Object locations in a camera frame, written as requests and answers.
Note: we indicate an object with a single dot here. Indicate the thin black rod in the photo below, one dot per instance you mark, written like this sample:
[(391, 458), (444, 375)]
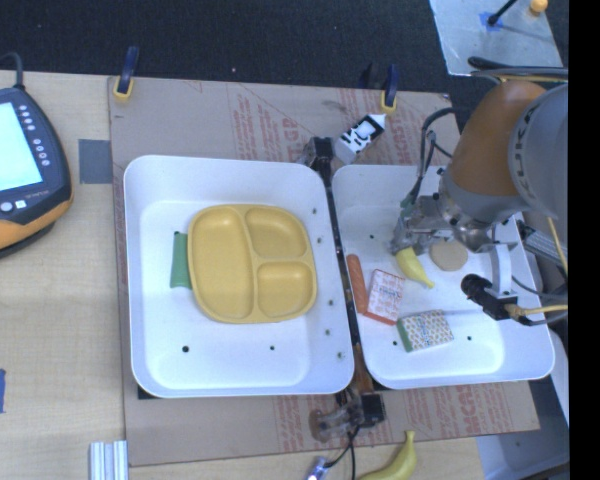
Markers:
[(341, 268)]

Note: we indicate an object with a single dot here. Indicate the orange carrot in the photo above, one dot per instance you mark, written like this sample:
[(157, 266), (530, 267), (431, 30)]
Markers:
[(356, 280)]

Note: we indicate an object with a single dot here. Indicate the brown cardboard board red print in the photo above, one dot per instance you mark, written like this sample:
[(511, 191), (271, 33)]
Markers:
[(205, 118)]

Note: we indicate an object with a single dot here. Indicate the green flat packet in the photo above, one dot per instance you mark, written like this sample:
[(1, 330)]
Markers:
[(178, 263)]

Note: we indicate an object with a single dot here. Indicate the black cylinder on white bracket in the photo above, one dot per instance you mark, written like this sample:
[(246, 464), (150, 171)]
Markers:
[(500, 273)]

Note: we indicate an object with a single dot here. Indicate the tan round biscuit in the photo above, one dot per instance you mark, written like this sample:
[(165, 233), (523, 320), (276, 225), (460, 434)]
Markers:
[(449, 257)]

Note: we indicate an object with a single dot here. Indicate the yellow divided plate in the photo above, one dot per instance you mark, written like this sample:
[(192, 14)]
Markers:
[(220, 263)]

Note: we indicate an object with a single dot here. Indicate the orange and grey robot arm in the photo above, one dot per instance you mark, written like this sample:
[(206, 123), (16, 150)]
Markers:
[(495, 143)]

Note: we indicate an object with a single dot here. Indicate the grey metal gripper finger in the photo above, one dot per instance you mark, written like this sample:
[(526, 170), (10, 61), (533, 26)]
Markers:
[(421, 248), (397, 240)]

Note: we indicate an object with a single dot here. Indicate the green and orange carton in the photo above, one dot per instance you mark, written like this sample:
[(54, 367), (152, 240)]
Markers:
[(426, 330)]

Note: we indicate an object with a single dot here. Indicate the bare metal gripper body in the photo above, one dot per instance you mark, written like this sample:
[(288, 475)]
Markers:
[(432, 223)]

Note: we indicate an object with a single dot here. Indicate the small yellow banana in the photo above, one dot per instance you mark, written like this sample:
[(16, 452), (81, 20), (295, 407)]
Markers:
[(414, 268)]

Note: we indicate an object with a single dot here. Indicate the large yellow banana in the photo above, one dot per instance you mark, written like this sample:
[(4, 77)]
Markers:
[(397, 463)]

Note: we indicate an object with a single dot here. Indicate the white plastic tray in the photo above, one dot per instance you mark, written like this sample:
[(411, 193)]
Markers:
[(460, 363), (230, 358)]

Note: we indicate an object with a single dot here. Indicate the orange and white packet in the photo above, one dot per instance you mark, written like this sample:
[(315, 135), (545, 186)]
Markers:
[(386, 298)]

